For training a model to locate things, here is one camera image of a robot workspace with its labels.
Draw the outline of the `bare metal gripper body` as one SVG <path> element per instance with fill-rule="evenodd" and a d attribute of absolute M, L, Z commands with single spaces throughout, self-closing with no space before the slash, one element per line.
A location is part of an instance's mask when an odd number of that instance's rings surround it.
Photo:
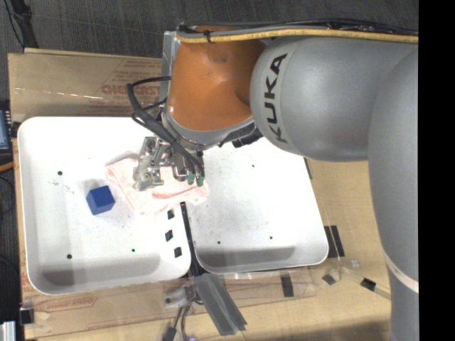
<path fill-rule="evenodd" d="M 149 171 L 151 168 L 159 167 L 161 169 L 163 180 L 164 169 L 167 168 L 171 172 L 171 177 L 178 182 L 203 183 L 205 181 L 202 161 L 193 157 L 196 161 L 191 162 L 171 144 L 158 137 L 147 136 L 144 138 L 140 150 L 140 158 L 142 157 L 149 162 Z"/>

